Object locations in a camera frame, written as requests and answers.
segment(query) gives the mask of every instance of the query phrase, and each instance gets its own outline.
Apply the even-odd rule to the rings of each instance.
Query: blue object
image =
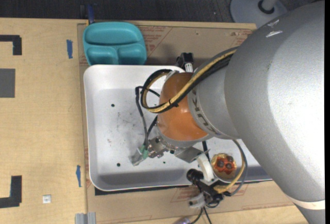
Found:
[[[86,27],[84,51],[89,65],[143,65],[146,48],[142,33],[127,22],[102,22]]]

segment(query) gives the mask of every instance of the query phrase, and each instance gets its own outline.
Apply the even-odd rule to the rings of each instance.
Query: white tray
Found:
[[[144,141],[142,121],[135,104],[135,87],[143,85],[150,74],[159,69],[183,71],[174,66],[94,65],[84,74],[86,99],[89,171],[92,183],[103,191],[181,186],[191,184],[186,173],[198,169],[197,162],[187,163],[166,152],[161,158],[147,158],[133,166],[130,157]],[[164,79],[152,89],[160,92]],[[152,93],[149,104],[157,104]],[[144,111],[147,126],[155,115]],[[150,138],[156,136],[153,129]],[[207,141],[210,157],[219,152],[230,154],[241,164],[236,145],[229,140]],[[249,163],[247,181],[269,180],[250,152],[242,144]],[[198,143],[195,148],[203,150]]]

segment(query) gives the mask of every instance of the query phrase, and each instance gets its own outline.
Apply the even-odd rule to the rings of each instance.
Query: teal container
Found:
[[[143,65],[146,48],[138,27],[127,22],[102,22],[86,27],[84,52],[89,65]]]

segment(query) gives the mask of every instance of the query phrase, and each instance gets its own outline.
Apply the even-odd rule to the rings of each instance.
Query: teal divided plate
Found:
[[[89,65],[143,65],[146,49],[142,33],[127,22],[102,22],[86,27],[84,52]]]

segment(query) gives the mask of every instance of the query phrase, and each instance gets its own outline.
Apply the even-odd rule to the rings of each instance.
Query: gray stand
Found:
[[[230,13],[236,23],[255,23],[257,27],[287,12],[278,0],[232,0]]]

